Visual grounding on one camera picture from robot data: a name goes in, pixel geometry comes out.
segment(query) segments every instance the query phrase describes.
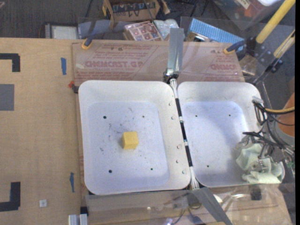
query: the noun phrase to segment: yellow cube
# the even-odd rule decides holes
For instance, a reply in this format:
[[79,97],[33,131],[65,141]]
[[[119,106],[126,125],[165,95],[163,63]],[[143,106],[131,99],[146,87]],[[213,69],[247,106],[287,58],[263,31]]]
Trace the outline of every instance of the yellow cube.
[[123,149],[136,149],[139,144],[137,132],[124,132],[122,136]]

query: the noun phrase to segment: wooden board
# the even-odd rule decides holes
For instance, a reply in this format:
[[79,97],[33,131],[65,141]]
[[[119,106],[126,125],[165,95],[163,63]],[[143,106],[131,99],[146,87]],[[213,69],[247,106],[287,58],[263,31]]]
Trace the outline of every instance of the wooden board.
[[[69,214],[80,213],[75,94],[68,87],[71,42],[0,38],[0,53],[21,58],[16,73],[11,60],[0,60],[0,84],[15,85],[15,110],[0,111],[0,202],[9,201],[11,182],[21,182],[21,206],[0,212],[2,225],[67,224]],[[66,75],[61,58],[67,61]],[[45,208],[39,207],[42,199]]]

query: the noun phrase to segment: plastic container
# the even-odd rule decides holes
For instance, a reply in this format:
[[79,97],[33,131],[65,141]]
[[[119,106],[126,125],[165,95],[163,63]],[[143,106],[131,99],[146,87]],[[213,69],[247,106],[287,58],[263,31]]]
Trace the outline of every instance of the plastic container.
[[276,11],[284,0],[213,0],[239,27],[245,30]]

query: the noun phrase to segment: white tray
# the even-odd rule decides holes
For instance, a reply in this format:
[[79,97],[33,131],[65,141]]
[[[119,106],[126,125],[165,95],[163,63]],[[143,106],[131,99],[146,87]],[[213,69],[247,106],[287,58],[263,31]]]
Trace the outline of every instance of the white tray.
[[257,88],[245,82],[183,82],[180,107],[197,180],[206,187],[247,184],[234,148],[243,132],[261,127],[252,97]]
[[[86,81],[79,88],[84,180],[97,195],[175,190],[190,172],[173,91],[163,82]],[[135,150],[121,147],[137,131]]]

